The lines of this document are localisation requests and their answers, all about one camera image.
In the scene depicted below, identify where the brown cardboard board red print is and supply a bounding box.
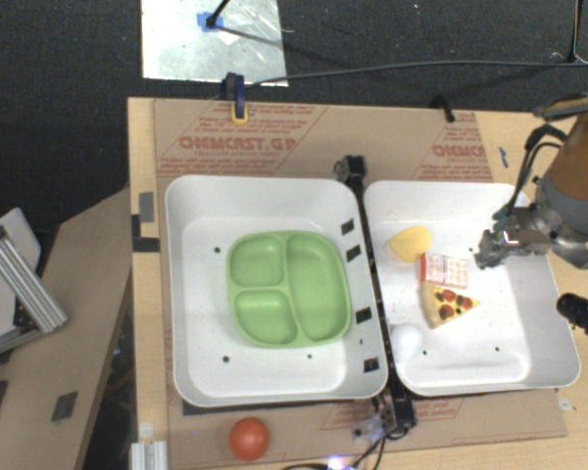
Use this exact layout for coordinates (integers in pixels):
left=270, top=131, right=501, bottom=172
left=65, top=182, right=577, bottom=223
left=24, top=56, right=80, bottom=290
left=152, top=98, right=568, bottom=455

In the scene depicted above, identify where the red and white packet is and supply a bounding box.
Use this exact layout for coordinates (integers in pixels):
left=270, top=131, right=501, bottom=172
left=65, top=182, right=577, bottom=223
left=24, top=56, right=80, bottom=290
left=418, top=251, right=471, bottom=290

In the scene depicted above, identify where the orange ball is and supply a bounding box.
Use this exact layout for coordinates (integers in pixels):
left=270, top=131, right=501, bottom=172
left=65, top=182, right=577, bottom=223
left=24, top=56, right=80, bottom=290
left=227, top=416, right=271, bottom=462

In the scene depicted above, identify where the white ball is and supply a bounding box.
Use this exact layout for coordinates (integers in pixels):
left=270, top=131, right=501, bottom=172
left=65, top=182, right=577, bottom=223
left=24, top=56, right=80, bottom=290
left=390, top=324, right=423, bottom=362

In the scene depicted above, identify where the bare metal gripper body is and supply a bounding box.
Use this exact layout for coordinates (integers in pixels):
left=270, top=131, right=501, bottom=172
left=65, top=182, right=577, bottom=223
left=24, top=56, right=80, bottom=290
left=505, top=207, right=561, bottom=259

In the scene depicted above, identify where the pizza slice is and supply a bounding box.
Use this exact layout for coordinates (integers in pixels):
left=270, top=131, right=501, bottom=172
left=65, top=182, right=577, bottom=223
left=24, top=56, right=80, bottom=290
left=419, top=281, right=482, bottom=331

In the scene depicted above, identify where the black cylinder on white bracket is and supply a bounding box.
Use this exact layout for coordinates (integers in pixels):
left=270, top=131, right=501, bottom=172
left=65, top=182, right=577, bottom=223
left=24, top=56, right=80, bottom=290
left=548, top=235, right=588, bottom=347

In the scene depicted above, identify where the white plastic tray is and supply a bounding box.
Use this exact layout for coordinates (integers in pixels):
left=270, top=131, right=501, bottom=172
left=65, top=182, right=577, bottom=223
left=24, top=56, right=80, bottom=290
left=164, top=173, right=390, bottom=408
left=362, top=179, right=582, bottom=398

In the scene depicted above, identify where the thin black and white rod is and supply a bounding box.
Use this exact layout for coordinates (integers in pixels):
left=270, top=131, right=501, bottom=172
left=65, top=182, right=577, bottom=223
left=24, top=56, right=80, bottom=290
left=351, top=178, right=404, bottom=401

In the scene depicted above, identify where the green divided plate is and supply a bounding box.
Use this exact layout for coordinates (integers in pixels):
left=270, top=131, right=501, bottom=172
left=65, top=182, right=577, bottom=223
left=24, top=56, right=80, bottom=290
left=225, top=230, right=353, bottom=350

